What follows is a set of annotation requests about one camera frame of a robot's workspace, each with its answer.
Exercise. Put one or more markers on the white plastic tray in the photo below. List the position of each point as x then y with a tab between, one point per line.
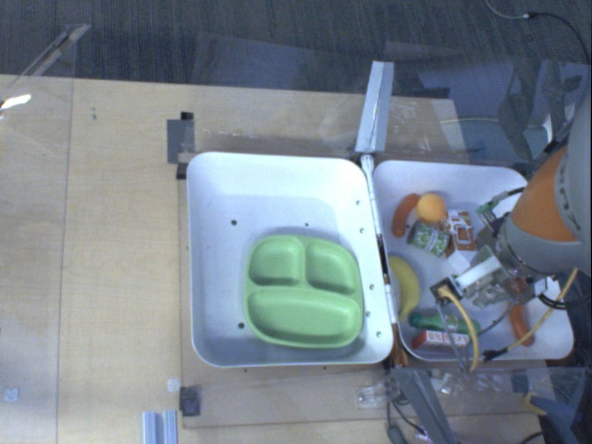
277	192
467	185

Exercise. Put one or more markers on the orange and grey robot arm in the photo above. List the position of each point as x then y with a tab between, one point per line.
546	211

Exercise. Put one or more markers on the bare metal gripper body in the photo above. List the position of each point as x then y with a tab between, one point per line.
496	290

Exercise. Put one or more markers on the orange ball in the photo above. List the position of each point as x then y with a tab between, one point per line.
431	208

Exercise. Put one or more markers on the green divided plate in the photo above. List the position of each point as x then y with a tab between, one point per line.
300	312

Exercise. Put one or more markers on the orange sausage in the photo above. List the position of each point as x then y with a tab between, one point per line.
401	215
521	324

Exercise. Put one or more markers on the green and white carton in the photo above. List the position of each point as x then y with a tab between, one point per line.
427	238

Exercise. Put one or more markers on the red carton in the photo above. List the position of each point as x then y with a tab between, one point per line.
435	340

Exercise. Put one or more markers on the brown and white carton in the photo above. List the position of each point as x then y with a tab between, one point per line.
461	231

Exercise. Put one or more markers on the yellow banana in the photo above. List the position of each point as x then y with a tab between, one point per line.
409	285

